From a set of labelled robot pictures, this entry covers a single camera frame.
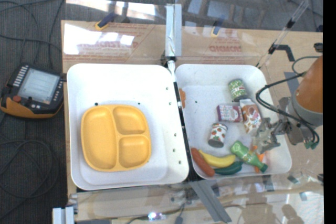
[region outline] plastic bottle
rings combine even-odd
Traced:
[[[261,172],[266,171],[268,168],[267,164],[262,163],[256,153],[249,150],[248,147],[241,143],[241,141],[236,141],[231,146],[230,150],[244,163],[258,167]]]

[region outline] banana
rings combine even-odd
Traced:
[[[216,168],[215,173],[220,175],[233,175],[242,169],[243,162],[237,161],[225,168]]]
[[[202,155],[203,159],[208,165],[217,167],[217,168],[223,168],[230,166],[236,159],[235,154],[228,154],[223,157],[216,157],[210,154],[207,154],[203,152],[202,150],[198,150],[199,153]]]

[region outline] box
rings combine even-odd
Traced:
[[[243,123],[228,123],[225,146],[211,148],[207,144],[209,128],[216,122],[218,104],[232,102],[228,83],[243,79],[249,97],[266,84],[263,73],[247,65],[180,65],[176,69],[179,88],[186,93],[182,126],[173,79],[170,72],[158,65],[125,65],[80,63],[67,73],[70,166],[73,182],[84,190],[98,190],[142,185],[175,184],[186,180],[190,169],[203,179],[256,176],[252,166],[235,175],[207,177],[196,164],[189,166],[188,147],[201,148],[214,155],[229,153],[229,146],[237,139],[244,144],[251,137]],[[262,98],[272,103],[266,90]],[[80,140],[81,117],[86,110],[99,104],[126,104],[139,108],[147,118],[152,154],[144,166],[120,172],[102,172],[92,169],[83,157]],[[277,120],[277,115],[260,107],[262,117]],[[186,129],[188,145],[183,129]],[[281,146],[266,153],[264,162],[269,166],[265,174],[286,173],[291,168],[291,157],[283,136]]]

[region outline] yellow divided plate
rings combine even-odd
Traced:
[[[145,115],[131,105],[98,105],[81,121],[84,158],[105,172],[143,166],[151,156],[151,137]]]

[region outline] green cucumber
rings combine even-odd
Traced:
[[[236,161],[230,166],[224,168],[216,168],[215,173],[220,175],[233,175],[242,169],[243,163],[244,162]]]

